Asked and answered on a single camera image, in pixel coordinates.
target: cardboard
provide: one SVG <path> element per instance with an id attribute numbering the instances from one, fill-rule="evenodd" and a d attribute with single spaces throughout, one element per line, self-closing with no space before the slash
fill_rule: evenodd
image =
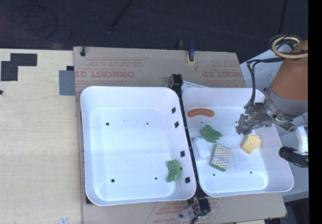
<path id="1" fill-rule="evenodd" d="M 74 47 L 75 94 L 79 142 L 80 183 L 84 224 L 184 224 L 178 212 L 188 202 L 169 201 L 97 206 L 88 203 L 85 192 L 83 132 L 81 125 L 81 92 L 89 86 L 166 86 L 171 74 L 182 74 L 183 80 L 208 87 L 245 87 L 235 53 L 195 51 L 195 63 L 187 63 L 187 51 L 127 48 Z M 280 193 L 208 197 L 212 211 L 200 224 L 230 223 L 286 216 Z"/>

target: black floor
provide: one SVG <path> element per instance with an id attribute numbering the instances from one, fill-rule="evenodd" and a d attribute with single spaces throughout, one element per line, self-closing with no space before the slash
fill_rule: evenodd
<path id="1" fill-rule="evenodd" d="M 182 40 L 243 63 L 277 34 L 308 38 L 308 0 L 0 0 L 0 48 L 176 49 Z"/>

